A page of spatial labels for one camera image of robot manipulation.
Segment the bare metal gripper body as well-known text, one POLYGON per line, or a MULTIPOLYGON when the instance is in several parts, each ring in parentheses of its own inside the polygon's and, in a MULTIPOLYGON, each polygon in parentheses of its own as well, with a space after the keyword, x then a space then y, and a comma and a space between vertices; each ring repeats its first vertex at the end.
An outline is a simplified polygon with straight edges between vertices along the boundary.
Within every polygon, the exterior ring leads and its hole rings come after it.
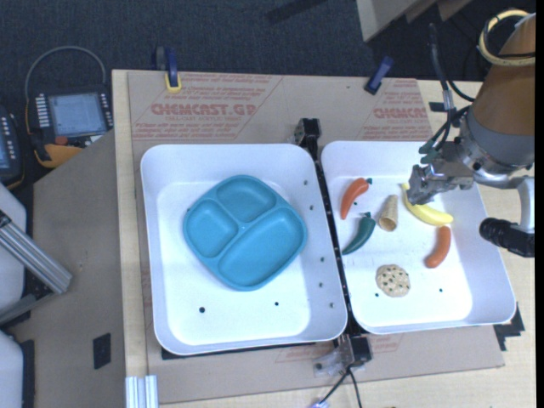
POLYGON ((461 130, 445 142, 445 130, 429 140, 435 154, 427 161, 426 191, 437 194, 474 183, 496 189, 512 189, 519 183, 518 171, 533 164, 533 137, 492 130, 461 130))

